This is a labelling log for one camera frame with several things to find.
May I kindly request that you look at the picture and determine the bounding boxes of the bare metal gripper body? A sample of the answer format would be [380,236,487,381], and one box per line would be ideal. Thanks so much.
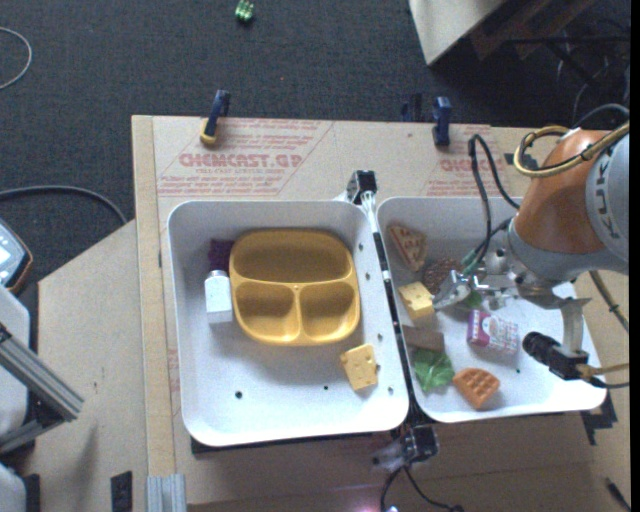
[472,245,524,307]

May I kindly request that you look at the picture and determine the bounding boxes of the pizza slice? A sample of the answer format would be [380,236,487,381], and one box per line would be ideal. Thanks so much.
[386,222,429,273]

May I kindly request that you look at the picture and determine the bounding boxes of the white bottle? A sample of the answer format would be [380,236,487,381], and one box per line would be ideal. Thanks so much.
[203,269,235,326]

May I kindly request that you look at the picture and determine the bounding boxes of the thin black and white rod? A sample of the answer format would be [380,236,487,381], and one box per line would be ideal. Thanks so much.
[366,198,417,427]

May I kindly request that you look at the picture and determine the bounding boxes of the brown bread slice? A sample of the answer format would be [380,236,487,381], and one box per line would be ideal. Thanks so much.
[401,324,447,353]

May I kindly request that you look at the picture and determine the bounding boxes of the black block with thin wires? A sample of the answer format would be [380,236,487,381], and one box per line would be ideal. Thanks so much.
[401,424,441,464]
[348,169,378,205]

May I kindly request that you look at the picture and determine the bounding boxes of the orange waffle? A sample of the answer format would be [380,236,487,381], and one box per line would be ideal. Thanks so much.
[451,367,502,412]

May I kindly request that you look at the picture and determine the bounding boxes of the pink and white carton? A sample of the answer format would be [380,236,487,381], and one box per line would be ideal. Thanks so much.
[465,308,522,357]

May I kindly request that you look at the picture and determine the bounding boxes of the white plastic tray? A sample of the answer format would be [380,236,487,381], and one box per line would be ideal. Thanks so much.
[166,199,411,448]
[375,195,609,425]

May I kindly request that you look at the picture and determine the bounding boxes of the yellow cheese wedge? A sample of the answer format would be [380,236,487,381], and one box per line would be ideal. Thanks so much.
[397,280,437,322]
[339,342,380,393]

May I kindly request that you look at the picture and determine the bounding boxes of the green lettuce leaf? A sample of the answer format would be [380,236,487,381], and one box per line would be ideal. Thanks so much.
[411,347,457,393]

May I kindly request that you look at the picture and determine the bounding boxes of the black cylinder on white bracket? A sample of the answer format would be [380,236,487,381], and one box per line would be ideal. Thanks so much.
[521,294,592,382]

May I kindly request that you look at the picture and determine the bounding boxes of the brown cardboard board red print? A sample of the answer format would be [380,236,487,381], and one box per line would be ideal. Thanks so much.
[130,114,630,507]

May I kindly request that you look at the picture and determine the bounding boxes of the brown biscuit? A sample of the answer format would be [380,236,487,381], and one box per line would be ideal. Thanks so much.
[421,257,464,296]

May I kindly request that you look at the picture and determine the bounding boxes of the yellow divided plate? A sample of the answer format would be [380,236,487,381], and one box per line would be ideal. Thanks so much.
[228,228,362,348]

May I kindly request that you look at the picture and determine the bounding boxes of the purple grapes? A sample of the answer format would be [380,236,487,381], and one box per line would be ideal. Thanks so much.
[206,238,236,274]

